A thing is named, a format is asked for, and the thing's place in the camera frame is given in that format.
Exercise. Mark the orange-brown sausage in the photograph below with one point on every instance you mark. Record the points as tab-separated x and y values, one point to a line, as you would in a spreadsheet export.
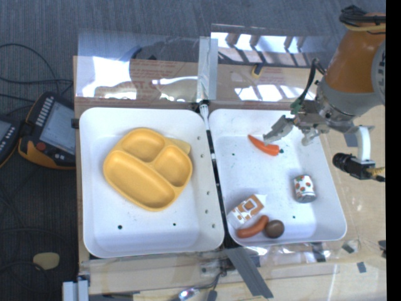
252	229

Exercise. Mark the brown ball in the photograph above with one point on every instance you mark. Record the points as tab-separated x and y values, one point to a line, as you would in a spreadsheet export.
274	229

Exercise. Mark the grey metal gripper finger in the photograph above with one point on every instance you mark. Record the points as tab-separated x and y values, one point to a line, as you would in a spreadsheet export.
279	128
308	138

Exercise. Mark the orange carrot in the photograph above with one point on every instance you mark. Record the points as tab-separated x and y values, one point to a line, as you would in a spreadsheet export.
263	146

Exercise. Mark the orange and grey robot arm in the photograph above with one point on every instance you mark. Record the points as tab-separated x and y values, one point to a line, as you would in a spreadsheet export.
351	67

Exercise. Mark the white plastic tray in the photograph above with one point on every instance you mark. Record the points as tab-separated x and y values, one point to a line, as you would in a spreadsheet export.
150	230
266	180

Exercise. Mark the black cylinder on white bracket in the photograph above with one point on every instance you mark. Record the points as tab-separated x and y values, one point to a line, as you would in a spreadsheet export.
355	165

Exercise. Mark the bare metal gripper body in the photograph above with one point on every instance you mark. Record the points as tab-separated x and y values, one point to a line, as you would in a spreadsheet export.
313	114

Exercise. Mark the white can with red print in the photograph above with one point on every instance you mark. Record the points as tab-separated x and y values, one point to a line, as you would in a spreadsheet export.
304	187

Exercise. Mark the white and orange carton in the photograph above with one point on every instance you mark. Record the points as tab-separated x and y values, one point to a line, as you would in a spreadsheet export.
246	210

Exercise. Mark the yellow divided plate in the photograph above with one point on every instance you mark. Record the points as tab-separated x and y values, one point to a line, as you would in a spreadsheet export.
141	174

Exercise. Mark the pale yellow flat slice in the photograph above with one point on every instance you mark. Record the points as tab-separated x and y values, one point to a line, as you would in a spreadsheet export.
46	260

